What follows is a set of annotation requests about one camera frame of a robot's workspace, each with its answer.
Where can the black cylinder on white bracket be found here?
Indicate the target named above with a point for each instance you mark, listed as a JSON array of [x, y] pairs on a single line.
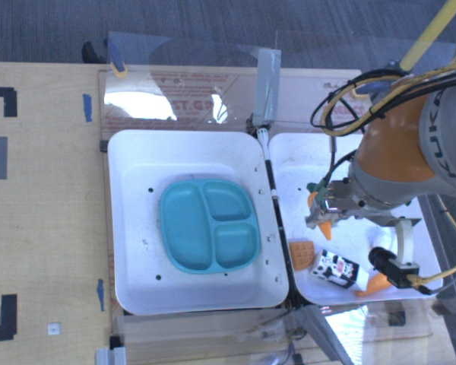
[[395, 270]]

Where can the brown cardboard board red print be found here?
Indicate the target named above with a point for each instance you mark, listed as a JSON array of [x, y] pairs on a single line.
[[197, 89]]

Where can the blue divided plate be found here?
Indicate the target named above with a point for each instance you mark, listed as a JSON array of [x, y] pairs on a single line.
[[190, 226]]

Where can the orange waffle biscuit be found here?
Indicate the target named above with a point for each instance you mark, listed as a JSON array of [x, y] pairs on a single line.
[[302, 255]]

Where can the orange carrot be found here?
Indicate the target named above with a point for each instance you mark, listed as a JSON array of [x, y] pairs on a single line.
[[378, 283], [326, 230]]

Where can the white cow print carton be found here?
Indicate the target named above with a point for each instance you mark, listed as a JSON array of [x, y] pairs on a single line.
[[336, 268]]

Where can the white plastic tray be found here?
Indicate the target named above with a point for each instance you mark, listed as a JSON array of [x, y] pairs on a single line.
[[365, 238], [137, 223]]

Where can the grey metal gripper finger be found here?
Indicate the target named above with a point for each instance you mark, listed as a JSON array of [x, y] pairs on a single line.
[[336, 218], [312, 219]]

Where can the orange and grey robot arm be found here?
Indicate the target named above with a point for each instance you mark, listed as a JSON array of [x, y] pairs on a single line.
[[395, 150]]

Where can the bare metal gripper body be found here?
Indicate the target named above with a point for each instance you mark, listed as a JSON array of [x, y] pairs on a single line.
[[344, 200]]

